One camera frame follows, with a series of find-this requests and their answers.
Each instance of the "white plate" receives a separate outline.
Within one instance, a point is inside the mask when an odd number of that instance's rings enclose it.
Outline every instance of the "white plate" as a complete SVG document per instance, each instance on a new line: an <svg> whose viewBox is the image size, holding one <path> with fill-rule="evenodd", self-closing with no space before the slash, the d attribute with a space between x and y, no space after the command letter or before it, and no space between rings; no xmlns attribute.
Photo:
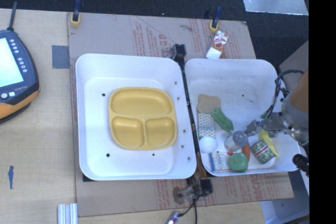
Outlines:
<svg viewBox="0 0 336 224"><path fill-rule="evenodd" d="M191 59L186 63L185 73L196 126L198 95L203 93L220 98L222 111L233 122L233 132L244 131L252 120L260 120L260 116L271 105L277 78L274 67L264 60ZM274 112L281 111L279 99L280 95ZM216 151L225 152L224 140L228 133L218 124L215 126L218 141ZM257 136L249 137L250 142L256 142L256 139ZM260 164L251 153L248 169L243 174L288 172L297 169L292 158L300 153L298 143L283 133L279 133L271 141L279 157ZM201 153L201 158L205 169L214 176L242 174L229 171L212 172L209 155Z"/></svg>
<svg viewBox="0 0 336 224"><path fill-rule="evenodd" d="M182 179L196 170L196 156L182 73L168 58L85 54L76 62L79 163L93 180ZM111 93L123 87L164 90L173 100L177 137L161 150L119 147L109 128Z"/></svg>

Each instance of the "metal can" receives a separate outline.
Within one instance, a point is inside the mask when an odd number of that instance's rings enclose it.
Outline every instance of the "metal can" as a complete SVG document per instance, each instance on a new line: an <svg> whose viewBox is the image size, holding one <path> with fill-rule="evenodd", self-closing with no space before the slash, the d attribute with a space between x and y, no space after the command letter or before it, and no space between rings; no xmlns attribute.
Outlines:
<svg viewBox="0 0 336 224"><path fill-rule="evenodd" d="M227 151L237 151L248 143L247 135L242 131L236 131L225 140L224 145Z"/></svg>

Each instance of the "green ball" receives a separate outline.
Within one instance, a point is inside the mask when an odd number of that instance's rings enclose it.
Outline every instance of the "green ball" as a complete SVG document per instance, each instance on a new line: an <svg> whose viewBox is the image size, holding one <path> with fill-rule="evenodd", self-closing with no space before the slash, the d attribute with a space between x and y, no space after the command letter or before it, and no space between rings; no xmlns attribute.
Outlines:
<svg viewBox="0 0 336 224"><path fill-rule="evenodd" d="M244 172L248 167L248 160L244 153L237 152L230 156L229 167L236 172Z"/></svg>

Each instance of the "table surface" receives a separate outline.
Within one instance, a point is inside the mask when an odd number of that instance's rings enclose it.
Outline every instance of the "table surface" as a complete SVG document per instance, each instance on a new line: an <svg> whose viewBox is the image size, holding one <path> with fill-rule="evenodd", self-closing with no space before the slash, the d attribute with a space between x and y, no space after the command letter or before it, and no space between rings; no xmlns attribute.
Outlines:
<svg viewBox="0 0 336 224"><path fill-rule="evenodd" d="M1 30L11 12L0 9ZM41 92L26 111L0 125L0 222L57 223L57 205L76 203L70 74L53 69L51 54L52 45L68 45L67 13L19 9L13 27L34 57ZM78 223L164 223L171 212L81 217ZM264 222L260 202L198 207L197 218L198 223ZM194 210L179 220L194 222Z"/></svg>

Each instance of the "yellow plate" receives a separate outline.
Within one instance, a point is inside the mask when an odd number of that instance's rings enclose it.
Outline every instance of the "yellow plate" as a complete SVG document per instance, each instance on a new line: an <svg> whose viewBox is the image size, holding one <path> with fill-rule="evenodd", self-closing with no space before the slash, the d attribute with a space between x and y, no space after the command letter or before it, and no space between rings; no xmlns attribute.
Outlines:
<svg viewBox="0 0 336 224"><path fill-rule="evenodd" d="M129 150L160 150L176 140L176 114L170 96L155 88L126 87L109 99L110 131Z"/></svg>

